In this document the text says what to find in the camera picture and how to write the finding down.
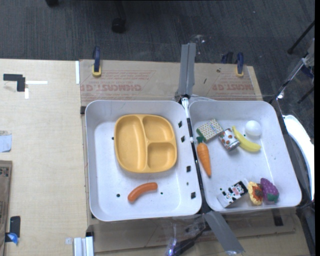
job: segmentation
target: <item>white ball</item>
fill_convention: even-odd
[[[250,120],[245,124],[245,132],[251,136],[260,136],[262,128],[257,121]]]

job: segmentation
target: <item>white tray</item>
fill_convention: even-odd
[[[293,207],[301,201],[301,189],[292,166],[290,156],[283,138],[279,121],[274,108],[264,101],[195,101],[189,106],[193,136],[196,129],[211,119],[216,119],[222,128],[235,126],[245,134],[245,125],[255,120],[262,127],[259,138],[247,138],[261,145],[258,153],[247,152],[237,147],[226,151],[218,137],[207,145],[210,152],[212,175],[210,178],[201,168],[204,194],[208,205],[219,212],[255,211],[267,208]],[[260,183],[261,178],[270,180],[279,190],[276,204],[255,206],[249,195],[245,195],[227,208],[223,208],[217,200],[220,189],[244,179]]]
[[[115,155],[115,123],[128,114],[152,114],[166,118],[172,125],[177,161],[164,172],[134,173],[122,169]],[[99,220],[122,221],[196,214],[201,208],[199,181],[184,108],[174,101],[97,100],[85,110],[89,202]],[[128,202],[137,186],[157,182],[157,192]]]

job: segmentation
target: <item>sausage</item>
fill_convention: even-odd
[[[145,192],[157,190],[158,184],[156,182],[144,183],[140,186],[137,186],[134,190],[128,195],[128,200],[134,202],[140,195]]]

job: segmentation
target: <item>yellow plate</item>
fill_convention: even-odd
[[[128,114],[114,127],[114,148],[122,168],[134,173],[169,170],[177,161],[177,143],[169,121],[152,114]]]

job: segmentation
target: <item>table surface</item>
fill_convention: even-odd
[[[87,199],[80,115],[80,85],[75,61],[0,59],[0,73],[21,74],[29,99],[14,81],[0,81],[0,130],[12,134],[13,162],[8,217],[20,216],[18,245],[6,243],[7,256],[73,254],[68,238],[84,237]],[[301,223],[288,212],[294,231],[240,237],[244,255],[308,255]],[[98,255],[163,255],[164,247],[110,251]],[[226,255],[218,241],[198,242],[186,256]]]

